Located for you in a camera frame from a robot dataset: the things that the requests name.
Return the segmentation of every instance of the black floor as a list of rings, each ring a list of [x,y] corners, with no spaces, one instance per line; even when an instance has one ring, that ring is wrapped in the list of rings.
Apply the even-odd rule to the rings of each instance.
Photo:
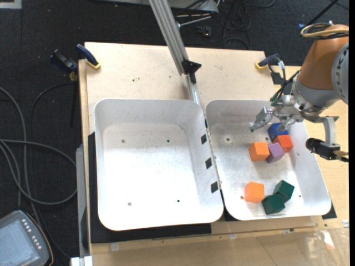
[[[187,47],[263,50],[267,56],[278,53],[286,65],[302,65],[312,42],[300,37],[300,25],[311,21],[331,1],[225,0],[216,18],[185,26],[181,35]],[[349,25],[349,0],[339,0],[317,20],[328,21]],[[199,35],[196,27],[203,25],[211,27],[212,38]],[[66,73],[53,68],[49,57],[60,49],[66,57],[77,60],[75,46],[86,41],[165,44],[149,6],[87,0],[22,0],[22,9],[0,8],[0,87],[18,103],[26,123],[27,140],[60,149],[74,160],[76,148],[82,142],[78,101],[73,125],[70,123],[75,86]],[[53,86],[58,87],[35,102]],[[0,139],[24,139],[19,113],[1,91]],[[9,146],[24,183],[24,148],[19,144]],[[74,191],[75,168],[64,157],[40,147],[27,147],[27,159],[29,185],[32,195],[36,188],[36,198],[60,201]],[[18,206],[17,188],[2,153],[0,194],[0,217],[19,207],[33,214],[24,197]],[[66,256],[79,255],[77,199],[38,209],[47,235],[52,238],[54,265],[68,265]]]

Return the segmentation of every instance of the wooden table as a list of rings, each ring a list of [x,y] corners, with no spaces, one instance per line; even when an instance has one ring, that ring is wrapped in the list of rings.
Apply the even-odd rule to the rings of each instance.
[[[189,96],[186,79],[177,73],[167,47],[108,43],[86,43],[85,47],[102,64],[99,70],[94,70],[86,66],[84,60],[79,61],[86,202],[90,222],[88,135],[94,132],[94,105],[105,98],[188,99]],[[266,100],[279,88],[273,85],[268,70],[255,68],[254,64],[265,58],[264,52],[205,48],[186,50],[190,60],[202,64],[196,77],[203,109],[209,101],[215,99]],[[291,76],[298,69],[299,67],[287,67],[287,76]],[[348,151],[348,106],[338,101],[326,113],[340,117],[336,122],[337,142],[342,146],[342,150]],[[322,125],[306,122],[306,127],[311,137],[324,139]],[[233,222],[221,219],[211,224],[212,233],[208,236],[89,243],[94,265],[117,265],[117,259],[122,265],[175,265],[175,262],[176,265],[194,265],[189,264],[193,260],[192,257],[204,249],[209,249],[206,255],[217,255],[218,251],[213,253],[214,246],[216,249],[223,248],[228,257],[224,259],[229,263],[236,259],[236,247],[243,248],[245,244],[249,245],[250,253],[247,255],[238,251],[238,255],[255,255],[262,261],[264,253],[260,237],[281,235],[290,230],[308,234],[310,231],[342,229],[349,221],[349,165],[320,157],[317,160],[337,218],[324,220],[322,216],[315,216]],[[144,261],[133,259],[133,254]],[[247,261],[253,263],[255,257]],[[204,263],[220,265],[218,259],[207,259]]]

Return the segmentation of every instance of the orange block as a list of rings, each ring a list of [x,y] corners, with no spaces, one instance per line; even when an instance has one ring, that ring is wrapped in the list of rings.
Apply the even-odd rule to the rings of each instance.
[[[252,161],[264,161],[270,155],[267,142],[254,142],[249,146],[249,154]]]
[[[244,188],[244,200],[259,203],[265,198],[264,184],[250,181]]]
[[[288,153],[293,148],[293,143],[291,137],[289,135],[278,135],[273,140],[273,144],[280,143],[280,146],[284,150],[285,153]]]

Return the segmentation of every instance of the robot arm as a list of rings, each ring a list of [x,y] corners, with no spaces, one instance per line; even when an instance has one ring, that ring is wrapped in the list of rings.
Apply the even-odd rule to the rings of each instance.
[[[326,28],[309,33],[313,28]],[[304,119],[323,123],[326,140],[308,139],[306,147],[328,160],[347,161],[348,153],[340,151],[336,144],[334,122],[337,116],[321,117],[320,114],[339,99],[348,104],[348,64],[349,64],[349,27],[346,25],[315,24],[304,28],[301,36],[314,39],[301,70],[289,81],[292,82],[290,95],[282,92],[271,99],[272,109],[264,107],[250,123],[250,130],[261,128],[277,117],[283,131],[288,125]]]

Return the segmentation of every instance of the toy block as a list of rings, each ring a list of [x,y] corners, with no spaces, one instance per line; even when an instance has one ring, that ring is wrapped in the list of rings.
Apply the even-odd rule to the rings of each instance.
[[[244,188],[244,200],[259,203],[265,198],[264,184],[250,181]]]
[[[252,161],[264,161],[269,157],[267,142],[254,142],[249,146],[249,154]]]
[[[277,142],[280,143],[285,153],[288,153],[293,148],[293,143],[289,135],[276,136],[276,138],[272,141],[272,143],[277,143]]]
[[[268,135],[271,139],[271,142],[276,138],[278,135],[288,135],[287,129],[283,130],[282,132],[279,132],[277,128],[281,125],[281,123],[273,123],[270,125],[270,127],[267,129]]]
[[[285,209],[285,204],[282,200],[282,197],[278,193],[265,197],[261,203],[267,215],[276,214]]]
[[[291,199],[295,187],[288,182],[281,180],[273,191],[273,194],[280,194],[284,203]]]
[[[269,157],[266,158],[266,161],[268,163],[276,162],[276,161],[280,160],[285,155],[285,151],[283,150],[280,143],[278,143],[278,142],[274,143],[274,144],[270,144],[268,146],[268,149],[270,151]]]

